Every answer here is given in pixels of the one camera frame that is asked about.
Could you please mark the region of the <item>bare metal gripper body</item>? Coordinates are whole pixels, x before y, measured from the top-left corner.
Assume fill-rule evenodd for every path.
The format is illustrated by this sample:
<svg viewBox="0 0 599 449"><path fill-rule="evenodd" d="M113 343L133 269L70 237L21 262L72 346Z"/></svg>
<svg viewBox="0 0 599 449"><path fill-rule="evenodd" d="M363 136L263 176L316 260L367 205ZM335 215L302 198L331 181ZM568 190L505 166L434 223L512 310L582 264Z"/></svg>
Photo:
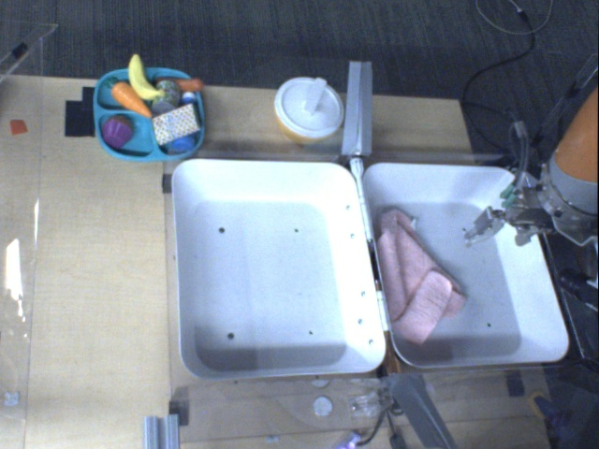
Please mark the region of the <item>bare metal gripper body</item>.
<svg viewBox="0 0 599 449"><path fill-rule="evenodd" d="M594 189L567 196L552 183L537 183L503 191L504 220L513 226L529 225L538 234L558 233L576 246L598 239L598 199Z"/></svg>

